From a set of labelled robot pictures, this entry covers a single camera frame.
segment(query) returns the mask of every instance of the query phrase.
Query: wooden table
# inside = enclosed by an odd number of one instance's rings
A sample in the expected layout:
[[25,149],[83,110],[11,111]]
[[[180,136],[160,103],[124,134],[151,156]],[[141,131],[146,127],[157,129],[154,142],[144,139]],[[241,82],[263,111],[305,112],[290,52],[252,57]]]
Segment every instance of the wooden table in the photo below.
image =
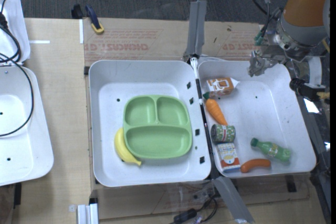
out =
[[[76,223],[76,205],[88,204],[91,193],[85,65],[79,21],[26,18],[31,69],[39,83],[51,143],[54,166],[46,176],[22,182],[21,205],[13,223]],[[257,223],[324,223],[318,196],[308,186],[306,199],[248,206]],[[172,215],[104,220],[102,223],[170,223]],[[221,208],[208,223],[236,223]]]

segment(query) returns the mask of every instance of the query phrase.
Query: banana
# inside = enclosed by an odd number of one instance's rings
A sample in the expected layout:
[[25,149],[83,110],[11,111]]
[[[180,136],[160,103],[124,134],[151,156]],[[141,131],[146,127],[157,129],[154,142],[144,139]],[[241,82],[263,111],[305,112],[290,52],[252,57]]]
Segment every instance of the banana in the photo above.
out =
[[117,133],[115,134],[114,137],[114,148],[115,151],[117,151],[117,154],[119,157],[127,163],[136,163],[139,166],[141,165],[141,161],[137,160],[132,153],[128,150],[126,143],[125,143],[125,138],[124,138],[124,129],[123,127],[119,128],[117,130]]

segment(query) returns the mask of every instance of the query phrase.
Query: sausage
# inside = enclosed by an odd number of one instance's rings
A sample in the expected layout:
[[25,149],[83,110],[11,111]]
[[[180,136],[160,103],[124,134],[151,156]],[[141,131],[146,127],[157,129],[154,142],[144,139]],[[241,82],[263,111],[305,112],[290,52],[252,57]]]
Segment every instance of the sausage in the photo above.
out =
[[250,171],[252,168],[255,167],[270,167],[271,162],[268,159],[251,159],[247,161],[246,163],[242,164],[240,167],[240,171],[242,173],[247,173]]

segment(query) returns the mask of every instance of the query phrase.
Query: tin can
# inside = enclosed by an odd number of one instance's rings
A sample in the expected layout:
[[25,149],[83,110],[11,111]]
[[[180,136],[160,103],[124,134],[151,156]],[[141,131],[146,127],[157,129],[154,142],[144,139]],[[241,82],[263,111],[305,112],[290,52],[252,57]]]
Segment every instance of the tin can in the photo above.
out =
[[236,128],[232,125],[214,124],[211,127],[211,138],[214,142],[233,142],[236,138]]

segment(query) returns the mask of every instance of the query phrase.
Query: green bottle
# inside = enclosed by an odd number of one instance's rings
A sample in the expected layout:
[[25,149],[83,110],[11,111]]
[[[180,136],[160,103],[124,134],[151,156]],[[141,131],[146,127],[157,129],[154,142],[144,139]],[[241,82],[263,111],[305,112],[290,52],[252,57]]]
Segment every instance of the green bottle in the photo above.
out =
[[261,142],[256,138],[252,138],[251,146],[260,148],[261,152],[267,156],[277,158],[282,162],[287,162],[290,157],[290,150],[283,148],[272,142]]

